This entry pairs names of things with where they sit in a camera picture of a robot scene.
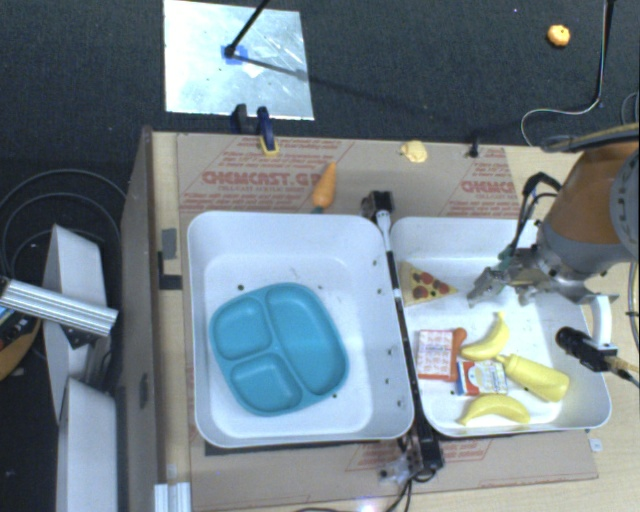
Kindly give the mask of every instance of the yellow bottle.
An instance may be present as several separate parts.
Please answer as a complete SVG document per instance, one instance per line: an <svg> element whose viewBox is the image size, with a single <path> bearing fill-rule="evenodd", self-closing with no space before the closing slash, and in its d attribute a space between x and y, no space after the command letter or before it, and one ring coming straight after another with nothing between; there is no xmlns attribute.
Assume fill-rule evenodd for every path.
<svg viewBox="0 0 640 512"><path fill-rule="evenodd" d="M544 400L558 402L569 388L569 377L553 368L511 354L496 356L504 365L507 377Z"/></svg>

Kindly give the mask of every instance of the white tray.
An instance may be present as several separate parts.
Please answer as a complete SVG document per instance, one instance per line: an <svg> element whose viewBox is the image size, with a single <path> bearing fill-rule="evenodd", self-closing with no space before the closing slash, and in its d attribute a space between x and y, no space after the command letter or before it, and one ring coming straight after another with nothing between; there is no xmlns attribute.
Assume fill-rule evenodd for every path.
<svg viewBox="0 0 640 512"><path fill-rule="evenodd" d="M429 423L451 437L487 436L517 432L595 428L611 413L611 401L604 378L579 364L555 343L561 327L588 332L579 306L556 294L540 294L526 307L518 303L515 291L505 288L491 301L470 309L466 294L474 279L487 266L497 263L497 255L511 241L515 221L453 218L404 218L392 229L391 244L396 261L409 261L458 288L458 293L405 308L409 334L415 350L420 329L463 327L465 343L482 338L490 329L496 311L505 312L511 336L504 354L517 354L565 372L571 378L569 391L558 403L544 402L509 381L509 395L529 410L528 425L514 425L499 416L474 420L473 426L457 423L469 397L456 396L455 383L420 380L423 410ZM528 226L521 246L534 242L535 228Z"/></svg>
<svg viewBox="0 0 640 512"><path fill-rule="evenodd" d="M355 216L206 212L190 224L195 419L210 443L238 448L393 439L414 417L380 231ZM213 313L264 286L312 289L345 345L349 373L336 398L264 417L233 397L207 337Z"/></svg>

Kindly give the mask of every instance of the orange ball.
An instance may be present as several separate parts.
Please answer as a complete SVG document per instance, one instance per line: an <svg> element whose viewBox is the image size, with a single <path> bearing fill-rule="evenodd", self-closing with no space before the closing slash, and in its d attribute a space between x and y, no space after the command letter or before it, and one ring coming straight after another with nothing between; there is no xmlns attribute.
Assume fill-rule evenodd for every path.
<svg viewBox="0 0 640 512"><path fill-rule="evenodd" d="M551 25L547 31L547 38L556 46L567 46L571 39L571 32L564 25Z"/></svg>

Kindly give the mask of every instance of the orange carrot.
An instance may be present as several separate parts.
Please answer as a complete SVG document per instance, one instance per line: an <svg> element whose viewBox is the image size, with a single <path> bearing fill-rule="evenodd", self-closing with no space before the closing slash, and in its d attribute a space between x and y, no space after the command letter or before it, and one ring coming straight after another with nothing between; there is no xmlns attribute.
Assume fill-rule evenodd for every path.
<svg viewBox="0 0 640 512"><path fill-rule="evenodd" d="M313 189L311 199L313 206L320 208L328 208L333 203L333 197L336 193L336 163L331 162L327 165L324 173L316 183Z"/></svg>

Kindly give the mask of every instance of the black floor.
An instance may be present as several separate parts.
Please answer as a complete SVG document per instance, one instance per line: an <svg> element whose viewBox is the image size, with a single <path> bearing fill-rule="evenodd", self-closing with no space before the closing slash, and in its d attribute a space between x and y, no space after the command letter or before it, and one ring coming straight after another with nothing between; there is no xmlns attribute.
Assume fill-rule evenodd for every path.
<svg viewBox="0 0 640 512"><path fill-rule="evenodd" d="M272 8L301 13L316 116L276 122L276 131L524 144L520 119L528 110L591 103L602 6L602 0L273 0ZM126 189L145 124L227 131L226 118L164 111L162 23L160 0L0 2L0 201L25 178L61 168L96 172ZM572 31L564 49L545 40L556 23ZM531 118L534 142L620 123L624 98L638 90L639 29L640 3L615 2L601 105L585 116ZM95 180L55 176L3 205L0 232L21 204L50 191L91 197L120 215L117 195ZM23 210L0 249L12 258L54 221L102 240L117 303L113 233L103 216L77 201L43 200ZM41 237L21 251L18 278L39 282L46 247ZM36 347L43 351L41 342ZM46 363L32 351L22 367L22 376L0 382L0 511L47 512L55 503L57 432Z"/></svg>

